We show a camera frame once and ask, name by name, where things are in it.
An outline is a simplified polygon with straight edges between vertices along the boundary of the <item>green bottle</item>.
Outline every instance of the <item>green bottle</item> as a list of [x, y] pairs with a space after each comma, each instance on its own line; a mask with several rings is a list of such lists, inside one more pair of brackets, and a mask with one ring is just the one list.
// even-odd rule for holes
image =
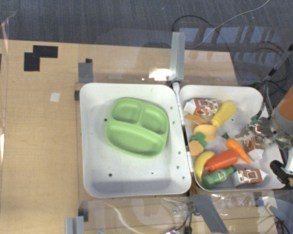
[[233, 174], [234, 172], [236, 172], [236, 168], [234, 166], [229, 166], [227, 169], [219, 169], [209, 175], [204, 176], [202, 179], [203, 185], [206, 189], [211, 189], [220, 182], [225, 181], [229, 175]]

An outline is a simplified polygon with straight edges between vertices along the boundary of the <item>wooden table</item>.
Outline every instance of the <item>wooden table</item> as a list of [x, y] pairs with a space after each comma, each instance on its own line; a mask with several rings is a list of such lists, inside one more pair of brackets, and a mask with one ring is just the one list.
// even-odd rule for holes
[[[25, 72], [24, 52], [33, 52], [33, 45], [58, 46], [58, 58], [41, 58], [39, 72]], [[236, 84], [229, 53], [186, 51], [185, 56], [185, 79], [193, 79], [199, 73], [205, 83], [219, 84], [221, 77], [227, 84]], [[9, 41], [0, 234], [61, 234], [65, 230], [65, 218], [77, 215], [79, 188], [83, 185], [79, 184], [74, 91], [78, 63], [85, 62], [86, 58], [93, 59], [95, 79], [129, 77], [138, 80], [147, 78], [150, 69], [169, 68], [170, 50]], [[53, 93], [60, 93], [58, 102], [50, 101]], [[158, 214], [160, 198], [144, 201], [146, 213]], [[134, 227], [121, 233], [134, 233], [133, 229], [141, 233], [154, 233], [154, 230], [161, 233], [172, 227], [169, 222], [157, 223], [151, 229], [139, 224], [132, 217], [134, 212], [141, 210], [141, 202], [137, 202], [127, 199], [118, 205], [117, 200], [95, 201], [93, 209], [97, 215], [102, 213], [105, 217], [119, 218], [123, 213], [126, 224], [121, 228]], [[99, 203], [109, 203], [105, 205], [105, 213], [96, 205]], [[237, 210], [231, 209], [225, 224], [236, 226], [232, 233], [249, 233], [266, 231], [267, 226], [274, 223], [264, 209], [259, 213], [255, 207], [250, 207], [250, 212], [253, 216], [241, 218]], [[258, 224], [261, 219], [265, 220], [264, 224]], [[192, 226], [202, 230], [193, 233], [209, 233], [201, 217], [194, 218]], [[106, 233], [118, 233], [116, 227], [120, 225], [105, 220]]]

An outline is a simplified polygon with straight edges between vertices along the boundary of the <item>green plate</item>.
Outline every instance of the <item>green plate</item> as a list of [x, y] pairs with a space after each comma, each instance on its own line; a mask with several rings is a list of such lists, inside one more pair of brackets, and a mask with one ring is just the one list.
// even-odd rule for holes
[[115, 149], [140, 157], [154, 157], [164, 149], [168, 136], [167, 114], [142, 100], [117, 100], [108, 116], [105, 138]]

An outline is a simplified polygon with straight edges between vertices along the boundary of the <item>banana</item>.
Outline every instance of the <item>banana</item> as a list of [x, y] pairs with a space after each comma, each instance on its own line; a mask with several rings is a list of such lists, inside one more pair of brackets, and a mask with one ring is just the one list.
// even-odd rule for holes
[[215, 156], [215, 153], [212, 151], [205, 151], [203, 153], [201, 153], [197, 159], [195, 160], [194, 163], [194, 171], [195, 174], [197, 175], [199, 182], [202, 182], [202, 173], [203, 173], [203, 169], [204, 169], [204, 165], [205, 163], [211, 159], [212, 157]]

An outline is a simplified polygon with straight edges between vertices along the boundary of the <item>carrot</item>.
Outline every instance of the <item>carrot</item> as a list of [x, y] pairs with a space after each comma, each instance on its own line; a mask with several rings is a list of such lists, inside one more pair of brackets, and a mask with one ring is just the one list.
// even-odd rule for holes
[[244, 151], [243, 147], [240, 145], [239, 142], [237, 142], [234, 138], [230, 138], [227, 133], [222, 135], [223, 138], [227, 140], [227, 147], [233, 151], [241, 158], [243, 159], [246, 163], [250, 164], [251, 161]]

